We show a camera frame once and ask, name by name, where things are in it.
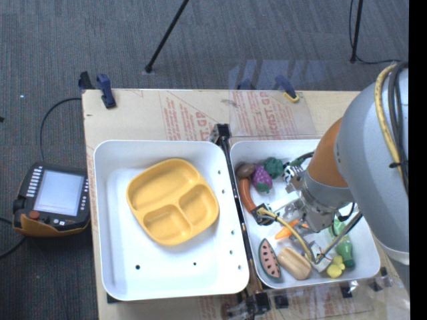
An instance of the table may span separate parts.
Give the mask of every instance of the table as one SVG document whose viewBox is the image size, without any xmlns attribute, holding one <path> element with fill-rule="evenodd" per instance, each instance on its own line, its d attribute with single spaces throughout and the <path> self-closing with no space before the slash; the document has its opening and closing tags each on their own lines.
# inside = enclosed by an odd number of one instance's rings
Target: table
<svg viewBox="0 0 427 320">
<path fill-rule="evenodd" d="M 197 140 L 208 138 L 217 123 L 230 124 L 233 137 L 283 139 L 320 138 L 340 118 L 357 91 L 298 91 L 291 103 L 281 91 L 113 89 L 117 107 L 106 109 L 102 91 L 82 91 L 87 168 L 91 196 L 91 228 L 99 318 L 220 320 L 234 295 L 186 297 L 146 301 L 107 302 L 101 278 L 99 232 L 93 173 L 93 153 L 110 139 Z M 393 266 L 381 249 L 382 266 L 394 283 L 381 291 L 373 281 L 355 281 L 351 299 L 328 299 L 328 286 L 295 290 L 287 308 L 275 309 L 257 319 L 409 319 L 410 302 Z M 377 285 L 383 280 L 379 277 Z"/>
</svg>

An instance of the black metal rod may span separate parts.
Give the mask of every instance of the black metal rod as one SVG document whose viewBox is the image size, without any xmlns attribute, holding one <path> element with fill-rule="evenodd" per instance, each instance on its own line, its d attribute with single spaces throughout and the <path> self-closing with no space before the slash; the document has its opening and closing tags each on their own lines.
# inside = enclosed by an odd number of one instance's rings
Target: black metal rod
<svg viewBox="0 0 427 320">
<path fill-rule="evenodd" d="M 354 63 L 357 60 L 356 51 L 358 48 L 359 27 L 360 27 L 360 19 L 362 17 L 362 7 L 363 7 L 363 0 L 359 0 L 358 15 L 356 18 L 356 29 L 354 30 L 353 51 L 352 51 L 352 57 L 350 58 L 351 63 Z"/>
<path fill-rule="evenodd" d="M 154 61 L 157 59 L 157 56 L 159 55 L 161 49 L 165 45 L 167 38 L 171 34 L 173 28 L 175 27 L 175 24 L 177 23 L 179 17 L 181 16 L 183 10 L 185 9 L 185 6 L 187 6 L 189 0 L 184 0 L 181 4 L 181 7 L 178 9 L 178 12 L 176 13 L 175 17 L 173 18 L 171 25 L 169 25 L 169 28 L 167 29 L 165 35 L 163 36 L 163 39 L 160 41 L 159 46 L 155 50 L 155 53 L 153 57 L 151 58 L 151 61 L 145 66 L 145 72 L 150 73 L 153 70 L 153 64 Z"/>
</svg>

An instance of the yellow plate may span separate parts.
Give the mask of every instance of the yellow plate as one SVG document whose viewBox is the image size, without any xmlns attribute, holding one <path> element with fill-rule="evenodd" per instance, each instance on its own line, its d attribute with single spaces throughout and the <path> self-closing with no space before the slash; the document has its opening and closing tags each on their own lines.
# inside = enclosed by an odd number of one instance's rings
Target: yellow plate
<svg viewBox="0 0 427 320">
<path fill-rule="evenodd" d="M 163 245 L 177 245 L 207 229 L 220 212 L 214 192 L 188 161 L 167 159 L 134 177 L 127 203 L 145 232 Z"/>
</svg>

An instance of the dark blue clip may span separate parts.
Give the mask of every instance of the dark blue clip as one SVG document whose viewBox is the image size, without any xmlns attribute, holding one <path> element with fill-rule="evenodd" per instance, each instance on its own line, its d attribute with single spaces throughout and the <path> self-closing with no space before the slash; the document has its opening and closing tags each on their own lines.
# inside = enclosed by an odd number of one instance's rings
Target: dark blue clip
<svg viewBox="0 0 427 320">
<path fill-rule="evenodd" d="M 281 86 L 285 90 L 285 93 L 283 95 L 287 99 L 289 99 L 293 103 L 300 99 L 296 94 L 294 87 L 292 87 L 291 82 L 289 82 L 285 77 L 283 77 L 282 75 L 278 75 L 276 76 L 275 80 L 276 84 Z"/>
<path fill-rule="evenodd" d="M 111 82 L 108 76 L 104 73 L 99 73 L 96 77 L 98 83 L 98 89 L 102 90 L 103 95 L 101 96 L 102 101 L 107 109 L 115 107 L 115 101 L 113 93 L 111 91 Z"/>
</svg>

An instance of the brown toy sausage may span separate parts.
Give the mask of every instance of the brown toy sausage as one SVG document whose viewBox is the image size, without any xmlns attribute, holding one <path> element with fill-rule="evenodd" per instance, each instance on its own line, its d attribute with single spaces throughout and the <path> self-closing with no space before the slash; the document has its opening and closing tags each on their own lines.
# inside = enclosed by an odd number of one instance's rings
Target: brown toy sausage
<svg viewBox="0 0 427 320">
<path fill-rule="evenodd" d="M 240 199 L 244 207 L 250 212 L 256 208 L 250 194 L 250 182 L 248 178 L 241 178 L 239 182 Z"/>
</svg>

